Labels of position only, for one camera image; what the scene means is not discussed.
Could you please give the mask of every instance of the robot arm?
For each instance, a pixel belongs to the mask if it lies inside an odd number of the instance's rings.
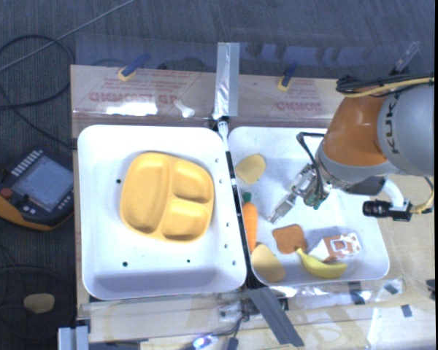
[[[402,89],[381,93],[406,83]],[[332,190],[354,195],[383,191],[391,202],[367,201],[365,215],[408,221],[418,209],[412,208],[388,176],[434,176],[434,78],[345,93],[315,157],[304,143],[304,137],[314,135],[297,136],[312,163],[297,174],[269,217],[271,222],[284,216],[299,196],[318,209]]]

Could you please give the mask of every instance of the white tray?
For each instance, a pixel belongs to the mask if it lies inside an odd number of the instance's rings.
[[[191,160],[209,171],[215,203],[207,232],[187,244],[129,230],[119,200],[131,161],[146,151]],[[93,125],[78,139],[82,280],[102,300],[228,292],[247,269],[223,142],[206,128]]]
[[[310,163],[308,154],[296,140],[301,131],[326,132],[324,129],[238,127],[229,134],[228,144],[234,165],[255,153],[263,155],[266,161],[266,170],[255,184],[248,185],[237,178],[237,187],[240,195],[243,192],[252,193],[252,202],[257,206],[259,215],[257,242],[266,244],[273,251],[283,264],[286,277],[277,283],[269,283],[256,271],[255,275],[266,285],[290,287],[381,279],[388,272],[389,256],[377,220],[362,213],[362,204],[368,197],[333,190],[318,210],[306,206],[298,198],[296,206],[285,217],[275,224],[267,220],[298,172]],[[308,137],[305,142],[314,154],[320,139]],[[343,261],[348,267],[338,279],[318,278],[304,269],[297,253],[282,254],[277,249],[272,230],[294,223],[301,225],[308,249],[322,237],[355,232],[361,242],[361,252]]]

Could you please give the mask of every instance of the yellow banana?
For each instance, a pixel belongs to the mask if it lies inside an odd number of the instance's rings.
[[[311,255],[305,254],[301,248],[297,249],[297,254],[300,255],[305,269],[322,279],[337,279],[347,270],[347,264],[345,263],[323,263]]]

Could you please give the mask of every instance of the gray fabric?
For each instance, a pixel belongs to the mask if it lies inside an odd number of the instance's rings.
[[[0,0],[0,46],[24,34],[60,37],[124,1]],[[280,56],[286,47],[293,47],[295,56],[299,56],[294,59],[301,61],[299,76],[333,79],[346,74],[385,76],[410,44],[419,42],[420,52],[409,70],[423,73],[434,70],[435,0],[139,0],[84,28],[79,36],[63,40],[74,53],[80,46],[77,60],[82,62],[100,59],[97,55],[85,58],[81,53],[91,47],[89,34],[205,44],[241,42],[246,58],[241,61],[240,71],[248,74],[280,74],[285,62]],[[29,39],[14,44],[0,55],[0,66],[44,43]],[[268,43],[280,45],[272,55],[262,51]],[[207,60],[191,60],[176,59],[169,66],[210,71]],[[52,46],[5,71],[0,83],[11,102],[30,101],[55,92],[68,76],[68,59],[61,49]],[[20,111],[52,136],[69,141],[68,91],[49,103]],[[0,167],[35,146],[71,155],[67,147],[34,130],[14,112],[1,111]],[[58,272],[74,287],[72,226],[70,221],[55,231],[42,233],[0,219],[0,242],[18,265]],[[20,296],[14,280],[10,276],[7,285],[9,303]],[[28,279],[26,283],[30,289],[39,290],[38,281]],[[39,346],[40,342],[10,334],[0,320],[0,349]],[[42,348],[55,349],[56,341],[48,341]]]

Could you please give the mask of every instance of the yellow divided tray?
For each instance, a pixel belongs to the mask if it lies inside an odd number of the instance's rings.
[[[162,241],[193,241],[207,231],[214,204],[210,174],[188,160],[145,152],[131,162],[120,217],[131,230]]]

